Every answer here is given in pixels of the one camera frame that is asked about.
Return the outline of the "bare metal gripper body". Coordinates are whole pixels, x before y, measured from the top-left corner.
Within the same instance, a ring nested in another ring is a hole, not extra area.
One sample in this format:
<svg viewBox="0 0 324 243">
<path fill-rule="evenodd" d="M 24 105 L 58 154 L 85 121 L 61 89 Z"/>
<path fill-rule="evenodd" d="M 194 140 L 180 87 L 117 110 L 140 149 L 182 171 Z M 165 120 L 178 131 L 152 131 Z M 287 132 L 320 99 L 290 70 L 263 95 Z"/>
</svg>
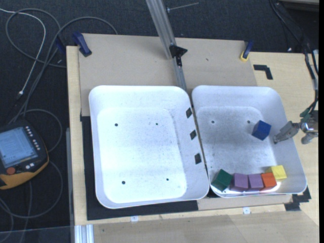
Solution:
<svg viewBox="0 0 324 243">
<path fill-rule="evenodd" d="M 301 130 L 304 133 L 318 133 L 318 110 L 301 118 Z"/>
</svg>

